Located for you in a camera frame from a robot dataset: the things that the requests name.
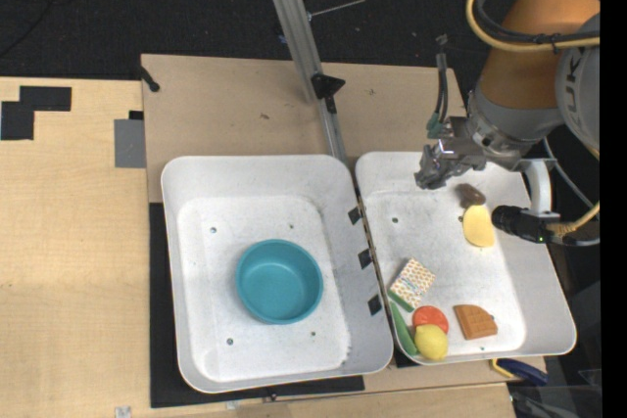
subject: red tomato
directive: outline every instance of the red tomato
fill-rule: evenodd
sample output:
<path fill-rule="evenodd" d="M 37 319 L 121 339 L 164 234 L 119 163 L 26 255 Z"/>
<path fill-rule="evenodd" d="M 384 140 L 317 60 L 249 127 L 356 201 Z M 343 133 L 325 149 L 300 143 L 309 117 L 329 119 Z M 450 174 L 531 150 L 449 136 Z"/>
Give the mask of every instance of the red tomato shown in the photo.
<path fill-rule="evenodd" d="M 413 327 L 421 324 L 435 324 L 439 326 L 446 334 L 449 333 L 449 319 L 447 316 L 435 306 L 425 305 L 418 308 L 411 317 Z"/>

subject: yellow oval object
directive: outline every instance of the yellow oval object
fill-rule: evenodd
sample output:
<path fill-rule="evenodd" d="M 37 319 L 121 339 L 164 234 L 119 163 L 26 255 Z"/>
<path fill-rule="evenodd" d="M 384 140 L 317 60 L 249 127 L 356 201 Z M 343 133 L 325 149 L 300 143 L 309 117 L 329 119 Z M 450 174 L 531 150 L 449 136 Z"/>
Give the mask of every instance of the yellow oval object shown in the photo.
<path fill-rule="evenodd" d="M 494 227 L 485 206 L 470 206 L 463 214 L 463 235 L 473 246 L 494 246 Z"/>
<path fill-rule="evenodd" d="M 413 337 L 415 347 L 426 359 L 442 360 L 449 352 L 449 337 L 436 324 L 420 324 Z"/>

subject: white tray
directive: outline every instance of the white tray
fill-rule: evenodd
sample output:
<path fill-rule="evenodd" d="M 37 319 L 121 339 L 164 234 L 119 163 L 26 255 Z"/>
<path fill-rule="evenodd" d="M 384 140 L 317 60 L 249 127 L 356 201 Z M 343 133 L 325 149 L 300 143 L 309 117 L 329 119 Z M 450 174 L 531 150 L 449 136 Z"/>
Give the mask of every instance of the white tray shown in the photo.
<path fill-rule="evenodd" d="M 389 363 L 392 333 L 374 265 L 360 261 L 368 244 L 349 216 L 358 202 L 343 164 L 323 155 L 183 157 L 166 165 L 162 189 L 178 363 L 192 388 L 222 393 Z M 321 302 L 295 324 L 264 324 L 237 296 L 237 261 L 265 239 L 294 242 L 320 266 Z M 370 309 L 373 299 L 380 309 Z"/>
<path fill-rule="evenodd" d="M 387 290 L 405 263 L 416 258 L 436 279 L 422 304 L 439 307 L 449 319 L 449 354 L 438 362 L 408 357 L 420 364 L 446 364 L 494 357 L 569 352 L 575 325 L 546 246 L 495 229 L 489 249 L 463 236 L 463 215 L 455 187 L 470 183 L 496 206 L 529 207 L 521 174 L 488 163 L 483 171 L 451 178 L 438 190 L 422 190 L 413 174 L 420 153 L 369 153 L 356 166 L 374 254 Z M 495 317 L 496 336 L 467 341 L 453 306 L 474 303 Z M 410 314 L 404 312 L 407 324 Z"/>

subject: wooden table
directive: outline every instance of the wooden table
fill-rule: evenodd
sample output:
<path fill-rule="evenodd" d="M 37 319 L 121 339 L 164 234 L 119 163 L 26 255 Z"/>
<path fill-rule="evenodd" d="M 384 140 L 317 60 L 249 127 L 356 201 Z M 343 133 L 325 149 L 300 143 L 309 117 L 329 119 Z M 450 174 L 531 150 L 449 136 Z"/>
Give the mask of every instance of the wooden table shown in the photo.
<path fill-rule="evenodd" d="M 173 63 L 180 65 L 180 71 L 172 69 Z M 181 135 L 180 130 L 176 134 L 182 124 L 179 112 L 184 104 L 176 102 L 179 107 L 173 108 L 180 110 L 173 112 L 165 101 L 157 101 L 171 96 L 170 80 L 184 88 L 182 82 L 196 85 L 210 74 L 216 81 L 216 96 L 224 82 L 246 67 L 243 63 L 249 65 L 246 71 L 253 68 L 253 73 L 282 75 L 276 84 L 286 85 L 282 80 L 287 79 L 287 85 L 295 89 L 288 92 L 293 100 L 280 102 L 280 108 L 271 99 L 272 92 L 263 93 L 265 98 L 259 98 L 255 107 L 242 101 L 242 96 L 235 96 L 233 103 L 222 100 L 222 115 L 210 122 L 220 124 L 222 131 L 234 129 L 239 133 L 227 136 L 226 141 L 217 128 L 209 131 L 210 138 L 221 140 L 208 150 L 203 150 L 208 148 L 207 138 L 204 141 L 202 136 Z M 162 84 L 163 94 L 159 97 L 143 96 L 142 90 L 147 88 L 139 81 L 0 77 L 3 102 L 18 101 L 21 85 L 72 88 L 69 112 L 35 112 L 32 140 L 0 141 L 1 416 L 113 418 L 119 406 L 130 406 L 133 418 L 202 416 L 210 412 L 216 417 L 413 416 L 417 412 L 447 417 L 515 416 L 505 378 L 492 371 L 486 361 L 403 369 L 391 364 L 378 373 L 365 375 L 365 391 L 357 395 L 302 396 L 277 402 L 251 399 L 152 409 L 148 202 L 161 197 L 155 173 L 168 156 L 186 151 L 190 144 L 199 154 L 250 154 L 259 148 L 259 142 L 243 146 L 247 144 L 240 136 L 243 129 L 252 124 L 260 130 L 275 120 L 282 123 L 279 129 L 289 130 L 283 127 L 285 120 L 311 111 L 299 104 L 299 84 L 290 84 L 296 74 L 291 62 L 167 60 L 153 56 L 145 57 L 142 64 Z M 329 74 L 349 82 L 346 91 L 338 93 L 337 102 L 352 159 L 371 145 L 403 149 L 396 136 L 401 130 L 411 138 L 412 149 L 421 147 L 424 138 L 411 135 L 420 129 L 424 136 L 424 111 L 430 113 L 435 103 L 435 69 L 328 68 L 332 70 Z M 189 79 L 179 80 L 185 74 Z M 455 77 L 451 77 L 454 89 L 450 110 L 455 113 L 461 101 Z M 352 81 L 359 85 L 350 87 Z M 412 103 L 409 96 L 395 105 L 390 95 L 394 81 L 404 88 L 415 86 L 413 95 L 422 96 L 418 100 L 421 104 Z M 270 85 L 267 90 L 275 88 Z M 368 116 L 363 103 L 373 99 L 378 99 L 373 109 L 378 115 Z M 191 101 L 198 104 L 199 114 L 207 112 L 198 96 Z M 236 103 L 244 103 L 238 109 L 240 113 L 235 113 Z M 387 120 L 388 128 L 381 130 L 386 110 L 399 106 L 399 110 L 406 111 L 417 106 L 416 117 L 405 120 L 392 116 Z M 293 109 L 299 107 L 305 108 L 296 113 Z M 142 110 L 146 114 L 147 168 L 116 167 L 114 120 L 128 118 L 129 111 Z M 158 125 L 160 114 L 168 110 L 168 126 Z M 186 117 L 188 123 L 194 122 L 194 113 L 188 111 Z M 324 148 L 323 138 L 314 128 L 314 116 L 312 121 L 299 129 L 300 134 L 309 134 L 308 141 L 312 142 L 301 137 L 290 143 L 290 148 Z M 359 129 L 352 124 L 369 124 L 374 143 L 355 140 Z M 159 141 L 154 131 L 164 129 L 178 136 L 178 143 L 168 143 L 163 137 Z M 277 153 L 276 140 L 268 140 L 262 147 Z M 199 144 L 205 145 L 201 151 Z M 542 358 L 532 362 L 544 367 Z"/>

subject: teal bowl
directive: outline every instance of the teal bowl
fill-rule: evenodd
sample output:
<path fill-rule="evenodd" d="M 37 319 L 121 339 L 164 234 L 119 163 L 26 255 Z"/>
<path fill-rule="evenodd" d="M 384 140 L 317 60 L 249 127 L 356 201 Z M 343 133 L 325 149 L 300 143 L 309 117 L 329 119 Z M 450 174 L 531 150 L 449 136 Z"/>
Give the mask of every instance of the teal bowl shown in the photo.
<path fill-rule="evenodd" d="M 251 246 L 237 263 L 237 294 L 248 311 L 268 324 L 291 324 L 310 315 L 322 298 L 315 259 L 280 239 Z"/>

